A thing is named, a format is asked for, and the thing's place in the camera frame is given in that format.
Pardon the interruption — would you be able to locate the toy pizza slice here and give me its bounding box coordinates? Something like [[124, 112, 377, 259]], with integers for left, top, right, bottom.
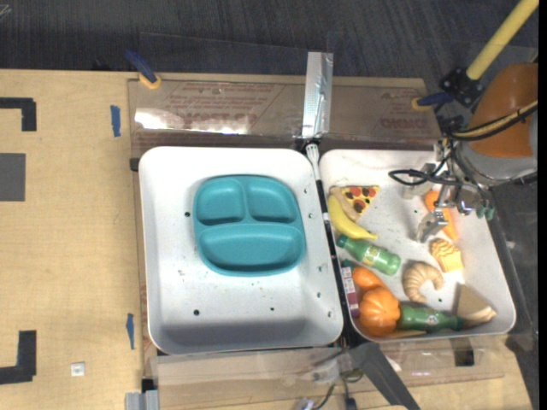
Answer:
[[328, 184, 381, 224]]

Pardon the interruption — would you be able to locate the blue divided plate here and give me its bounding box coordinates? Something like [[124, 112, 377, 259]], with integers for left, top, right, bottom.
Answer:
[[191, 174, 307, 278]]

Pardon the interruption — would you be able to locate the beige bread wedge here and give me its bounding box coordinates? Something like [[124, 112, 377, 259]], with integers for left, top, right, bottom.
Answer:
[[452, 283, 498, 329]]

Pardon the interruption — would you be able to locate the small orange fruit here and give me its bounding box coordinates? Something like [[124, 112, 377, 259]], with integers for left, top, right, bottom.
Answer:
[[350, 266, 386, 292]]

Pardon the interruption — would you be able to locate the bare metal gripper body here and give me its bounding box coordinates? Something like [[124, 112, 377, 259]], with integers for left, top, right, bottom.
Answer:
[[433, 173, 486, 220]]

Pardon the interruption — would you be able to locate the dark green bottle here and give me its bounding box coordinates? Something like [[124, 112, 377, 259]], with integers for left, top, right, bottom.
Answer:
[[396, 304, 465, 333]]

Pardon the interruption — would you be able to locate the purple and white carton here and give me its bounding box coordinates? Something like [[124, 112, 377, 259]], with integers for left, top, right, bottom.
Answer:
[[340, 259, 362, 319]]

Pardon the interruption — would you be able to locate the yellow waffle biscuit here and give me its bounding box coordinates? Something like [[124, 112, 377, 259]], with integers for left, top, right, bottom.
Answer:
[[428, 237, 465, 274]]

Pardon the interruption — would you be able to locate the beige croissant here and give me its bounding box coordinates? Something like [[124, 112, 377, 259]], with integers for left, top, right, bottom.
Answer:
[[402, 261, 445, 305]]

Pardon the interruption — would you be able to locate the orange carrot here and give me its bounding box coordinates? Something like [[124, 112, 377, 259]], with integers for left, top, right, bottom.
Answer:
[[423, 189, 459, 243]]

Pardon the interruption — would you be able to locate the orange pumpkin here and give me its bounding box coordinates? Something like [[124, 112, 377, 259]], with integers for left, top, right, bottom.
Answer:
[[357, 286, 403, 338]]

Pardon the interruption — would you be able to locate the white plastic tray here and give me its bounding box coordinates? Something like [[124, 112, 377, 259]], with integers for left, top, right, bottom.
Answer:
[[138, 145, 345, 355], [318, 148, 517, 343]]

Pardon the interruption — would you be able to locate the yellow banana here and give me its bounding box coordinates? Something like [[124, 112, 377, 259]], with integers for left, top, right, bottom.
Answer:
[[326, 194, 379, 242]]

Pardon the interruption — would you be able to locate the green bottle yellow label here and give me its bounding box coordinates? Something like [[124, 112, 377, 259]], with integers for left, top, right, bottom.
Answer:
[[335, 234, 403, 277]]

